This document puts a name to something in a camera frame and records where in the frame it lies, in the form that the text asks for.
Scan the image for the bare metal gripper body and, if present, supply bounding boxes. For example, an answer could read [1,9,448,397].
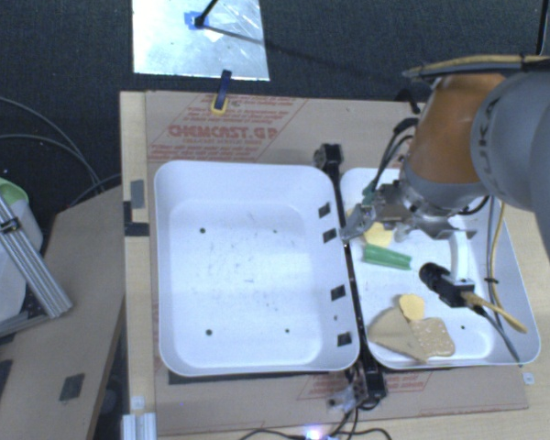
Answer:
[373,181,479,241]

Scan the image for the black cylinder on white bracket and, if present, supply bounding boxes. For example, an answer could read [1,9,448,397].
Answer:
[418,229,479,310]

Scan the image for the yellow crisp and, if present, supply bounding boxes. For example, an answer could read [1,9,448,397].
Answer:
[398,293,426,323]

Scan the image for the tan bread slice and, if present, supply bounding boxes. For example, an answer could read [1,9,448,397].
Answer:
[408,316,457,359]

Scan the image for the green toy vegetable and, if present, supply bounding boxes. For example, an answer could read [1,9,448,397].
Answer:
[363,243,414,273]

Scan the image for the tan wedge slice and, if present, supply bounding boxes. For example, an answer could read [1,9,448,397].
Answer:
[368,308,428,364]

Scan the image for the brown cardboard board red print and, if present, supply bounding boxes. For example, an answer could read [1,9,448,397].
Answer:
[144,90,531,435]

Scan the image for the white plastic tray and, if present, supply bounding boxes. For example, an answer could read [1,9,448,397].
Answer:
[338,166,543,369]
[153,159,361,379]

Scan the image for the black block with thin wires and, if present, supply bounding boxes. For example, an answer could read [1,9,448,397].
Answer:
[327,368,389,413]
[313,143,346,171]

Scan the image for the thin black rod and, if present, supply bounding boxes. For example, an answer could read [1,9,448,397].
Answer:
[328,162,375,384]

